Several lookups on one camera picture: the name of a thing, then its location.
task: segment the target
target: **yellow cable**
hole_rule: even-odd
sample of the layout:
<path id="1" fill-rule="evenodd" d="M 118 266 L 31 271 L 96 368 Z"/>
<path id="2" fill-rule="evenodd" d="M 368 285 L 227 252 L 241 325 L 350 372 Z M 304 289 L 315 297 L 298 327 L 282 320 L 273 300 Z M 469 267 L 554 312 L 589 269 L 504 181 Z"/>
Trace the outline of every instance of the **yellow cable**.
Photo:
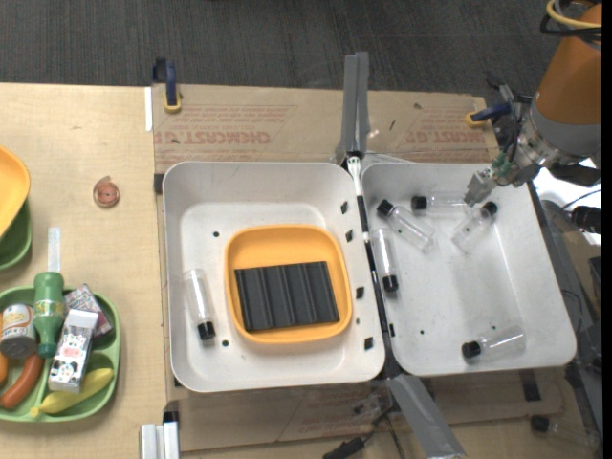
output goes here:
<path id="1" fill-rule="evenodd" d="M 593 24 L 592 22 L 581 22 L 575 19 L 568 19 L 563 15 L 559 15 L 554 8 L 555 0 L 551 0 L 546 4 L 546 13 L 553 19 L 556 20 L 559 24 L 564 24 L 569 27 L 573 27 L 575 29 L 596 29 L 597 27 L 601 27 L 601 24 Z"/>

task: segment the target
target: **wooden table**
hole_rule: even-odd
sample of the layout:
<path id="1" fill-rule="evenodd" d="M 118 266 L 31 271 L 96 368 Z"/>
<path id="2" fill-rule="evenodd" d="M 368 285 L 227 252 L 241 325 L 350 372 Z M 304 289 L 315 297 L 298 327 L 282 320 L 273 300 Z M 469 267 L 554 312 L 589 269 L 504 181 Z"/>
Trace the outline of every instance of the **wooden table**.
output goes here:
<path id="1" fill-rule="evenodd" d="M 159 423 L 167 403 L 156 168 L 153 135 L 145 131 L 144 89 L 0 84 L 0 91 L 5 98 L 0 143 L 30 170 L 33 217 L 31 256 L 0 273 L 0 290 L 31 284 L 46 270 L 47 228 L 60 227 L 66 283 L 87 282 L 111 299 L 122 329 L 117 389 L 102 411 L 68 424 L 3 422 L 0 450 L 36 459 L 138 457 L 140 426 Z M 107 175 L 119 186 L 121 199 L 103 209 L 94 203 L 92 189 Z M 578 417 L 567 382 L 561 380 L 559 390 L 564 413 Z M 526 417 L 452 428 L 471 458 L 589 457 L 534 437 Z M 398 432 L 398 440 L 406 457 L 424 457 L 409 430 Z M 310 458 L 339 442 L 217 449 L 185 457 Z M 392 436 L 381 432 L 356 457 L 400 456 Z"/>

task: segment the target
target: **sausage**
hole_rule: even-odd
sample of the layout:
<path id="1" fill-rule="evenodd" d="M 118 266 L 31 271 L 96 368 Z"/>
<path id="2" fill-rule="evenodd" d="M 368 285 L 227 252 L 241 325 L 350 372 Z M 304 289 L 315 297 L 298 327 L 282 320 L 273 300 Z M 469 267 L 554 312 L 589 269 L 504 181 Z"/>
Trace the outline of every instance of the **sausage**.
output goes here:
<path id="1" fill-rule="evenodd" d="M 15 381 L 9 390 L 2 395 L 2 398 L 0 398 L 4 408 L 15 408 L 26 396 L 28 396 L 28 394 L 30 394 L 36 381 L 38 381 L 44 363 L 45 360 L 39 357 L 37 353 L 31 354 L 26 358 L 19 378 L 17 378 L 17 381 Z"/>
<path id="2" fill-rule="evenodd" d="M 2 312 L 0 311 L 0 330 L 2 329 Z M 3 382 L 9 375 L 9 359 L 0 352 L 0 386 L 2 386 Z"/>

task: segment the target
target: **orange plate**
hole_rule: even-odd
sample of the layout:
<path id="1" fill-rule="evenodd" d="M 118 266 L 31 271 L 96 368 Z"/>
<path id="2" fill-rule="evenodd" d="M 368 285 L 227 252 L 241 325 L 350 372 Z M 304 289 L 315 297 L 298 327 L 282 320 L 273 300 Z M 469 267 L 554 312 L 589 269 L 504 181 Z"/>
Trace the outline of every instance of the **orange plate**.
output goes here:
<path id="1" fill-rule="evenodd" d="M 9 229 L 30 192 L 28 168 L 0 145 L 0 239 Z"/>
<path id="2" fill-rule="evenodd" d="M 226 246 L 226 292 L 233 322 L 240 333 L 257 343 L 301 343 L 339 334 L 353 310 L 348 274 L 336 239 L 325 229 L 309 225 L 270 225 L 238 231 Z M 248 332 L 234 271 L 275 265 L 327 262 L 339 320 L 328 323 Z"/>

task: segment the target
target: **white plastic tray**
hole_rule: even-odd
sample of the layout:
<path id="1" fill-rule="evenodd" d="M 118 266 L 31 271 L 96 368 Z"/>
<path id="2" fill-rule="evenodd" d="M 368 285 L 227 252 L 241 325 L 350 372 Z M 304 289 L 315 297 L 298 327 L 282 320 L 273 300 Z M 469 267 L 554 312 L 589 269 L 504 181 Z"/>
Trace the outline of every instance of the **white plastic tray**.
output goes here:
<path id="1" fill-rule="evenodd" d="M 370 229 L 385 226 L 376 212 L 386 198 L 410 208 L 413 195 L 436 190 L 463 193 L 471 175 L 486 165 L 369 165 L 361 183 Z M 461 374 L 563 365 L 576 352 L 576 338 L 527 187 L 498 187 L 490 200 L 499 206 L 491 232 L 470 254 L 449 240 L 462 213 L 427 217 L 436 246 L 423 254 L 394 239 L 401 268 L 400 292 L 385 300 L 393 325 L 393 353 L 418 376 Z M 527 349 L 519 356 L 467 364 L 461 345 L 493 326 L 522 320 Z"/>
<path id="2" fill-rule="evenodd" d="M 347 202 L 342 214 L 340 206 Z M 333 164 L 177 164 L 164 177 L 170 356 L 176 379 L 196 392 L 358 383 L 382 369 L 383 339 L 361 239 L 353 182 Z M 339 335 L 293 345 L 240 335 L 224 287 L 224 249 L 245 228 L 310 224 L 339 242 L 353 295 L 353 318 Z M 352 230 L 353 240 L 345 233 Z M 181 292 L 183 270 L 202 268 L 216 314 L 216 338 L 202 343 Z M 358 287 L 363 297 L 356 299 Z M 366 349 L 364 341 L 373 338 Z"/>

